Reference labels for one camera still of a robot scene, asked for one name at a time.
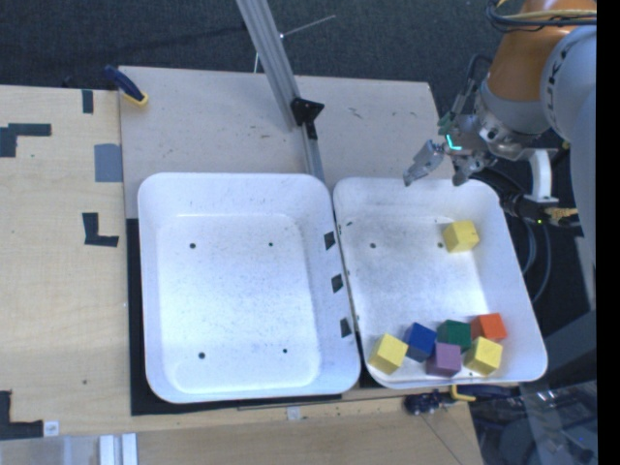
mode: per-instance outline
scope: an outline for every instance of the white tray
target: white tray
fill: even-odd
[[[367,360],[388,332],[402,339],[413,322],[437,328],[447,319],[469,322],[502,314],[509,336],[499,369],[488,376],[463,368],[452,378],[430,376],[424,363],[405,357],[387,375],[366,365],[387,388],[494,384],[538,379],[546,350],[495,192],[471,180],[351,177],[339,181],[333,204],[352,301]],[[480,243],[467,252],[441,247],[442,229],[470,219]]]
[[[146,377],[172,403],[337,394],[360,370],[326,186],[157,173],[139,187]]]

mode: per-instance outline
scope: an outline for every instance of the red block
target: red block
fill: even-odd
[[[504,321],[499,313],[478,315],[470,322],[472,328],[472,340],[479,336],[492,341],[499,341],[508,336]]]

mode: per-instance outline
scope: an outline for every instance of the cube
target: cube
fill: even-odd
[[[470,220],[452,222],[442,231],[442,236],[451,253],[471,250],[481,240],[476,226]]]
[[[437,327],[437,341],[458,345],[463,353],[472,347],[472,328],[466,322],[444,321]]]
[[[405,331],[403,341],[409,345],[407,357],[423,362],[433,353],[437,332],[414,322]]]
[[[461,368],[459,346],[436,342],[433,354],[426,360],[426,373],[432,376],[452,377]]]
[[[472,340],[483,336],[491,341],[500,341],[508,336],[504,320],[499,313],[482,314],[476,316],[470,323]]]
[[[402,365],[408,348],[407,343],[385,333],[375,342],[368,364],[386,374],[391,374]]]
[[[463,365],[484,376],[497,370],[502,363],[501,344],[479,336],[463,358]]]

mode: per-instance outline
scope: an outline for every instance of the dark background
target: dark background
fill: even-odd
[[[285,36],[295,74],[428,82],[440,116],[470,58],[492,56],[502,38],[484,16],[487,0],[267,1],[285,35],[335,16]],[[254,61],[234,0],[0,0],[0,84],[111,89],[107,64],[252,72]],[[531,184],[527,167],[506,171]],[[556,168],[554,191],[571,205],[568,157]],[[507,219],[523,263],[527,233]],[[574,244],[579,230],[547,232],[549,246],[536,229],[537,259],[526,275],[544,336],[590,310]]]

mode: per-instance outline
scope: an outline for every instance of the green block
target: green block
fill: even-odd
[[[461,353],[472,347],[472,327],[469,323],[444,321],[437,328],[437,341],[461,347]]]

